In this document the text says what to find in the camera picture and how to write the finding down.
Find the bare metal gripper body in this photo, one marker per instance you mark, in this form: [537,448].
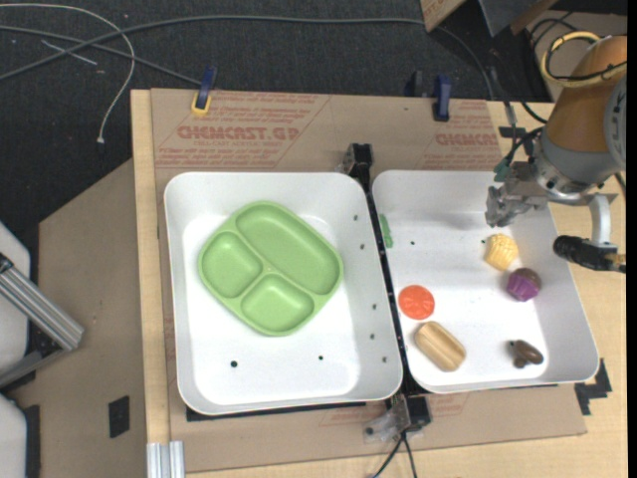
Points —
[525,187]

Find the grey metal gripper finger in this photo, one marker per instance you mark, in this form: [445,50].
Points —
[494,207]
[515,212]

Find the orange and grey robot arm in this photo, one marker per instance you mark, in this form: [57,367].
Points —
[582,117]

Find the yellow cupcake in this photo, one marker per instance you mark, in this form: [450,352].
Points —
[501,252]

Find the purple cupcake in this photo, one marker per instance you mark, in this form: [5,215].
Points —
[523,285]

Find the white plastic tray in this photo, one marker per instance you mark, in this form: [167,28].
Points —
[478,316]
[278,371]

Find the orange slice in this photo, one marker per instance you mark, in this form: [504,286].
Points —
[417,302]

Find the brown toy lump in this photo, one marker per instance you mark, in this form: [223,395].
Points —
[527,354]

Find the tan hot dog bun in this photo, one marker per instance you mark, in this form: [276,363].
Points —
[440,346]

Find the brown cardboard board, red print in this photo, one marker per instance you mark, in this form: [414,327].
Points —
[278,132]

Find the green divided plate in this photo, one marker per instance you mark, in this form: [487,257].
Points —
[271,267]

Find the black cylinder on white bracket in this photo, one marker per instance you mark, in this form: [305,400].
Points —
[579,250]

